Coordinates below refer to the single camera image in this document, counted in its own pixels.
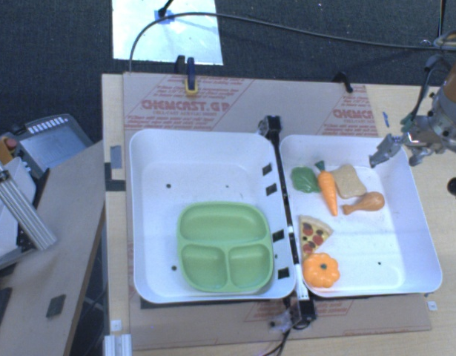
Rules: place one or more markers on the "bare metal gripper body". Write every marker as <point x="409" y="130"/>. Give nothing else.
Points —
<point x="431" y="132"/>

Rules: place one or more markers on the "brown cardboard board, red print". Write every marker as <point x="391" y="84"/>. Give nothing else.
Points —
<point x="305" y="102"/>

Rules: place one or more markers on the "thin black and white rod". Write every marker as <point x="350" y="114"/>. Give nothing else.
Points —
<point x="286" y="202"/>

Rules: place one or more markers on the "orange carrot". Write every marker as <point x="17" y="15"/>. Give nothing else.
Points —
<point x="327" y="191"/>

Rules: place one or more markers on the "orange chicken drumstick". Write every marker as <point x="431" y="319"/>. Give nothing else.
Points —
<point x="370" y="201"/>

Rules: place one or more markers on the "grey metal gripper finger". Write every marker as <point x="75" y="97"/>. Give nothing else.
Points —
<point x="419" y="156"/>
<point x="385" y="148"/>

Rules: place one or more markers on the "white plastic tray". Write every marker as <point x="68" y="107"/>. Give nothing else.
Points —
<point x="372" y="250"/>
<point x="198" y="169"/>

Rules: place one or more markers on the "tan bread slice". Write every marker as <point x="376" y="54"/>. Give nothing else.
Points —
<point x="348" y="182"/>

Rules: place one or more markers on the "green lettuce leaf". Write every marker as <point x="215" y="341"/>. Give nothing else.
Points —
<point x="303" y="179"/>

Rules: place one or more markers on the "green divided plate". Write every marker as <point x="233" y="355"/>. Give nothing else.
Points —
<point x="220" y="223"/>

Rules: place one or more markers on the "orange pumpkin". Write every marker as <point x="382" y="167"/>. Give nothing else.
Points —
<point x="320" y="270"/>

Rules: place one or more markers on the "pizza slice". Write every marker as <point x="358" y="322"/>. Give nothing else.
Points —
<point x="312" y="234"/>

